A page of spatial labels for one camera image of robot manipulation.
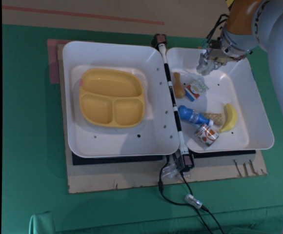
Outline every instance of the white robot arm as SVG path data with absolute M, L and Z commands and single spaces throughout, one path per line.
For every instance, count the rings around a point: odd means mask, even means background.
M 259 45 L 268 54 L 271 79 L 283 113 L 283 0 L 235 0 L 221 36 L 201 56 L 202 75 L 239 61 Z

